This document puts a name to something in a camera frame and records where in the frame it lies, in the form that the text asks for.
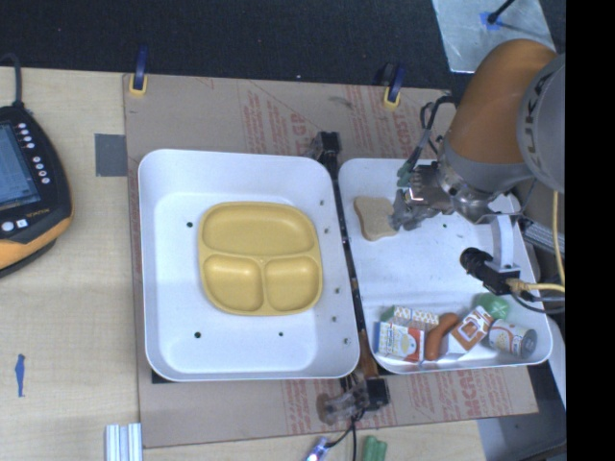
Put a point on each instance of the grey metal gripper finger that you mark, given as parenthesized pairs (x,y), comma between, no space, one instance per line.
(417,216)
(399,211)

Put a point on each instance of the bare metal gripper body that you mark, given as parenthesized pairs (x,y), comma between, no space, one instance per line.
(432,187)

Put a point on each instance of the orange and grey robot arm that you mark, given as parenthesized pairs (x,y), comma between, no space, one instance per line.
(495,108)

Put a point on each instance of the tan bread slice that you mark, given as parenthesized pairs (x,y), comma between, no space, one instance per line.
(372,216)

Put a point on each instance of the white plastic tray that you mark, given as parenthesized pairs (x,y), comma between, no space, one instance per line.
(418,272)
(173,267)

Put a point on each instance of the thin black and white rod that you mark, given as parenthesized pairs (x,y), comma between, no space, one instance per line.
(347,243)

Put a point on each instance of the yellow and orange patterned carton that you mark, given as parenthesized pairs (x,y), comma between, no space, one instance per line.
(418,317)

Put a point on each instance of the small green toy piece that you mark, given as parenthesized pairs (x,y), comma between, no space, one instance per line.
(387,314)

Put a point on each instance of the green toy vegetable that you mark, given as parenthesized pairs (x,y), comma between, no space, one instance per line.
(495,304)

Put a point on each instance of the orange sausage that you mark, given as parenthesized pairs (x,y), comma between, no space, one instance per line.
(438,336)

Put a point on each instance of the orange and white carton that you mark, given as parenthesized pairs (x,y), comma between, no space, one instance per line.
(471,329)

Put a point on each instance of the white carton with yellow print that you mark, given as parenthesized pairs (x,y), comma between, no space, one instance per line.
(399,341)

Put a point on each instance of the yellow divided plate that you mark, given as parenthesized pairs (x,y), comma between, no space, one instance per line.
(259,257)

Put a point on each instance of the white and yellow can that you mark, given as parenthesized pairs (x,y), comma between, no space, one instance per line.
(511,336)

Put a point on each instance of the brown cardboard board red print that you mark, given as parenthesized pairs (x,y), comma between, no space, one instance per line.
(216,113)

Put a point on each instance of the green ribbed toy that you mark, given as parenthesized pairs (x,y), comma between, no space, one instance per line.
(374,448)

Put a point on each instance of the black cylinder on white bracket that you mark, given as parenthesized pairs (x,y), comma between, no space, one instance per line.
(485,267)

